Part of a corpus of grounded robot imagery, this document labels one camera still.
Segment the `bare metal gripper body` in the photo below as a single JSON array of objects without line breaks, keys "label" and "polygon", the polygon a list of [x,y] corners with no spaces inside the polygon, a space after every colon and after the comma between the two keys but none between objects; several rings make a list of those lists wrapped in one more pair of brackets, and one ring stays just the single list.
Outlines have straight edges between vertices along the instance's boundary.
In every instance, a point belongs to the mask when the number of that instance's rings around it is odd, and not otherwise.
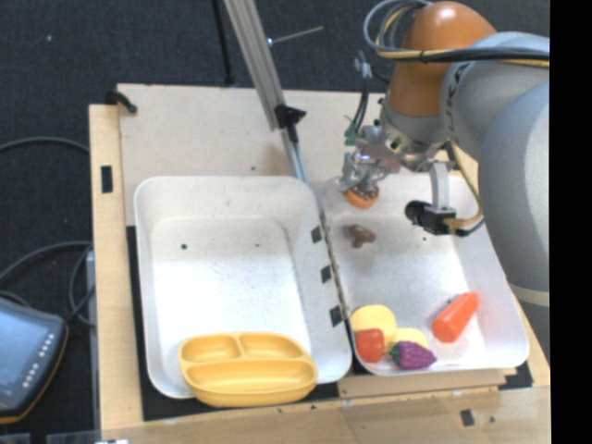
[{"label": "bare metal gripper body", "polygon": [[403,168],[428,170],[448,132],[437,117],[405,117],[369,125],[356,122],[345,138],[352,148],[344,156],[346,175],[389,175]]}]

